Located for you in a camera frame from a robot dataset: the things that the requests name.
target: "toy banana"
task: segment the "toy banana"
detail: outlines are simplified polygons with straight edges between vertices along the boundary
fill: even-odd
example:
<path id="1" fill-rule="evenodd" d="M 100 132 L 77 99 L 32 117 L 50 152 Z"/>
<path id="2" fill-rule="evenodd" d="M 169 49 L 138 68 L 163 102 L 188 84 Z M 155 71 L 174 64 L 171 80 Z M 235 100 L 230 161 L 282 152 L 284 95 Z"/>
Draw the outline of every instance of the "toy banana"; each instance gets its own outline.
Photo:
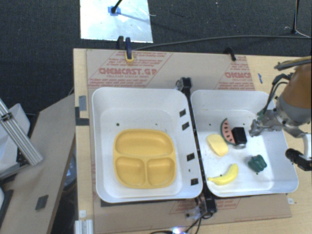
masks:
<path id="1" fill-rule="evenodd" d="M 236 164 L 233 164 L 232 166 L 230 166 L 226 174 L 218 177 L 209 177 L 208 181 L 212 181 L 217 185 L 226 185 L 232 182 L 237 177 L 237 175 L 238 175 L 238 166 Z"/>

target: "black carpet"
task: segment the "black carpet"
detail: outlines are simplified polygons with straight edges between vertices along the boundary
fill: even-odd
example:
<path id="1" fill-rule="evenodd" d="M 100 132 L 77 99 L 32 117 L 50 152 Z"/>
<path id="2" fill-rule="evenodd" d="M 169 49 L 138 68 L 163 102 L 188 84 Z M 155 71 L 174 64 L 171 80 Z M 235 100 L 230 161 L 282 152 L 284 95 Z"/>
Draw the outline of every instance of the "black carpet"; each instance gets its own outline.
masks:
<path id="1" fill-rule="evenodd" d="M 291 36 L 295 0 L 148 0 L 154 43 L 233 35 Z M 312 0 L 300 0 L 298 29 L 311 35 Z M 73 87 L 73 48 L 111 49 L 80 39 L 79 0 L 0 0 L 0 98 L 40 111 Z M 147 44 L 133 44 L 133 48 Z M 306 56 L 311 40 L 225 39 L 150 50 Z"/>

